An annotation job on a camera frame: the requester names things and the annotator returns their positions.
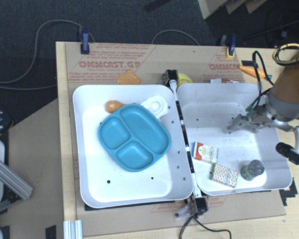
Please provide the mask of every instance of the blue divided plate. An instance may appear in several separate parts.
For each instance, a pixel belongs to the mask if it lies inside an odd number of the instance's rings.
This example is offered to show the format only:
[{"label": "blue divided plate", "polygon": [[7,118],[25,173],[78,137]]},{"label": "blue divided plate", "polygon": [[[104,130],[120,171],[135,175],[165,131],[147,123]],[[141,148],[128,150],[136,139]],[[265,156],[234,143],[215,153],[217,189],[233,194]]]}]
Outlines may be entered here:
[{"label": "blue divided plate", "polygon": [[125,105],[99,126],[99,140],[126,170],[139,172],[158,161],[170,147],[170,135],[146,108]]}]

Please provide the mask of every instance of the small box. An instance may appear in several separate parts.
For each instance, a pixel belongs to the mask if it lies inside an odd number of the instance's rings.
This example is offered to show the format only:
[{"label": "small box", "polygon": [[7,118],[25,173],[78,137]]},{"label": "small box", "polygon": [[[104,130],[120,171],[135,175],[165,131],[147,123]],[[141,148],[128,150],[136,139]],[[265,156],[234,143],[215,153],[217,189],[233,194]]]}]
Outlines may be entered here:
[{"label": "small box", "polygon": [[200,142],[194,142],[192,157],[206,163],[217,163],[218,148]]},{"label": "small box", "polygon": [[238,172],[226,166],[214,165],[211,179],[215,182],[235,188],[237,185]]}]

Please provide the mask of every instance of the metal can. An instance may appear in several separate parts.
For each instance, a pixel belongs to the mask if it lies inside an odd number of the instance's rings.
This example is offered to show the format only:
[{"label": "metal can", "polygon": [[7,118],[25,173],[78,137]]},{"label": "metal can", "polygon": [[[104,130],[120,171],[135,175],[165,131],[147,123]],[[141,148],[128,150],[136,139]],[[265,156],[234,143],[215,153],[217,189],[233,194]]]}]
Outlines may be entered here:
[{"label": "metal can", "polygon": [[245,180],[251,181],[255,177],[263,174],[264,171],[265,171],[264,164],[260,160],[254,159],[248,165],[244,166],[241,169],[240,174]]}]

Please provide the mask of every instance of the black floor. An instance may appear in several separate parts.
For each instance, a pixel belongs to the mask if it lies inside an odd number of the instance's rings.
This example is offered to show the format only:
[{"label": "black floor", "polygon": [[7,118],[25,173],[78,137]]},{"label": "black floor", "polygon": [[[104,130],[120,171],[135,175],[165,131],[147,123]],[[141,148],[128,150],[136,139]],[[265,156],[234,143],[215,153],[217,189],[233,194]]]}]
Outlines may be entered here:
[{"label": "black floor", "polygon": [[[222,35],[236,34],[237,47],[267,48],[299,43],[299,23],[245,40],[255,33],[299,20],[299,0],[268,0],[252,14],[245,5],[231,15],[226,7],[202,18],[197,0],[171,0],[156,9],[156,0],[0,0],[0,82],[13,81],[29,68],[38,28],[53,19],[66,19],[90,29],[96,42],[151,43],[162,30],[176,29],[200,45],[217,45]],[[38,38],[33,69],[12,84],[0,84],[0,104],[15,123],[57,98],[56,87],[38,91],[5,88],[37,88],[56,84],[55,42],[76,41],[77,27],[48,24]],[[185,35],[167,32],[157,44],[196,45]]]}]

